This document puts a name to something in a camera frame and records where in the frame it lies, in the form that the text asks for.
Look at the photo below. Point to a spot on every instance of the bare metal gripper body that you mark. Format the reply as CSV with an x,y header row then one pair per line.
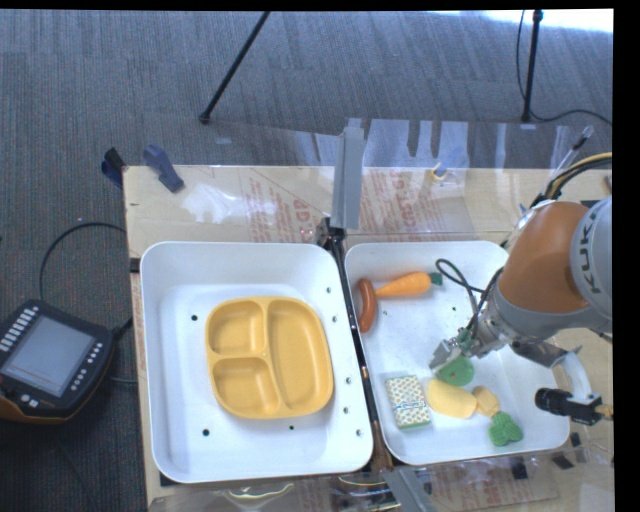
x,y
487,340

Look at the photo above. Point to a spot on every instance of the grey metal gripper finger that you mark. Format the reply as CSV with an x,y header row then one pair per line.
x,y
455,356
440,354

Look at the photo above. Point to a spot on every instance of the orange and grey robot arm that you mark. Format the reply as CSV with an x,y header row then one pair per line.
x,y
540,260

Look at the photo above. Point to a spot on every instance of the green doughnut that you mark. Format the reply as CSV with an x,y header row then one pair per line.
x,y
460,374

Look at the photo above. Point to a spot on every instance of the white plastic tray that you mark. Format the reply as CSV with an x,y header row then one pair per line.
x,y
185,440
415,345

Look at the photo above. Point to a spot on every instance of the yellow mango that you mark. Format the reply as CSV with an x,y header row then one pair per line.
x,y
450,398

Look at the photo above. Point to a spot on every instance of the orange carrot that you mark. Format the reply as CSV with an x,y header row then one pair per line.
x,y
407,284

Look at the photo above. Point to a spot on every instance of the red sausage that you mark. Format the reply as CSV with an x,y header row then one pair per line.
x,y
367,305

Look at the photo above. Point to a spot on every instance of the green broccoli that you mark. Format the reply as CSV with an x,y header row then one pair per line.
x,y
505,431

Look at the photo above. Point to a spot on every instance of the yellow divided plate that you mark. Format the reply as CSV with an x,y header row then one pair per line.
x,y
300,350

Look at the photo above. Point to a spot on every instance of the brown cardboard board red print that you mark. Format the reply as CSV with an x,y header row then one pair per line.
x,y
210,210

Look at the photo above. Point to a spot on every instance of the black cylinder on white bracket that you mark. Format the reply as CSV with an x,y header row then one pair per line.
x,y
565,400

